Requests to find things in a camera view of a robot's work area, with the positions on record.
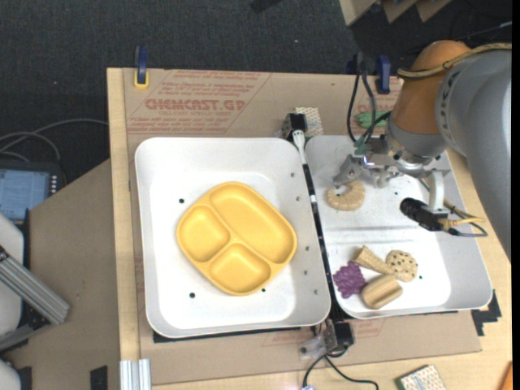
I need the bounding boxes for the black cylinder on white bracket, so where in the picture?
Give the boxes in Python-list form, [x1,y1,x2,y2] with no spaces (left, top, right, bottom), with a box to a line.
[399,169,450,232]

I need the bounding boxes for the tan toy waffle cone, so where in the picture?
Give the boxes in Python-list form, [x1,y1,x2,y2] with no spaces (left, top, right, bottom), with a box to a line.
[351,245,395,276]

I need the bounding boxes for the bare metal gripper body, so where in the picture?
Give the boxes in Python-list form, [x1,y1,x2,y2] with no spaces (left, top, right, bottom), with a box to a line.
[362,135,436,177]

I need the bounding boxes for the green toy vegetable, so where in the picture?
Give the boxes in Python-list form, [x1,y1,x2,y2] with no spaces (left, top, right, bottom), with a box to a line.
[356,110,392,128]

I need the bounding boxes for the purple toy grapes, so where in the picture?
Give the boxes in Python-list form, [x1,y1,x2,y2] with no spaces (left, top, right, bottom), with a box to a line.
[332,260,368,299]

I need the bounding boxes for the white patterned packet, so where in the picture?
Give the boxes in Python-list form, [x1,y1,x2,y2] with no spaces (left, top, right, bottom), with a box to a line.
[395,364,443,390]
[295,106,325,137]

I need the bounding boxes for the beige chocolate chip biscuit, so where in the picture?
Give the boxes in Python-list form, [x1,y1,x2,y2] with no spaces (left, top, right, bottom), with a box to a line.
[384,249,419,283]

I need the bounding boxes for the yellow divided plate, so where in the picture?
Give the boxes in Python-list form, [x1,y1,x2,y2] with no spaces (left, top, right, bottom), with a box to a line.
[175,180,299,297]

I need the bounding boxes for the white plastic tray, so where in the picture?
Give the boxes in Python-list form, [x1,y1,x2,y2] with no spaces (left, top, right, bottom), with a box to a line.
[134,136,332,339]
[304,134,494,320]

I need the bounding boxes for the brown cardboard board red print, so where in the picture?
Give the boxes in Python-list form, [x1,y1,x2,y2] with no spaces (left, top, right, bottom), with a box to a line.
[121,69,484,386]

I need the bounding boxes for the thin black and white rod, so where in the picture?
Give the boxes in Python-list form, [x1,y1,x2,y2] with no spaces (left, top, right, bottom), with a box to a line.
[292,129,338,325]

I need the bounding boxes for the beige toy croissant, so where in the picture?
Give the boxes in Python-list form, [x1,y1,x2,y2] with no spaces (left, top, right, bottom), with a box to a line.
[326,180,366,211]

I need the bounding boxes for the black block with thin wires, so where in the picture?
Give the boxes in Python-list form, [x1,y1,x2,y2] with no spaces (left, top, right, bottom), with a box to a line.
[323,320,356,351]
[283,112,308,141]

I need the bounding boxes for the beige toy bread loaf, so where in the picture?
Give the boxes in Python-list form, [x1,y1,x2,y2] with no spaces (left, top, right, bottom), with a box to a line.
[360,274,405,310]

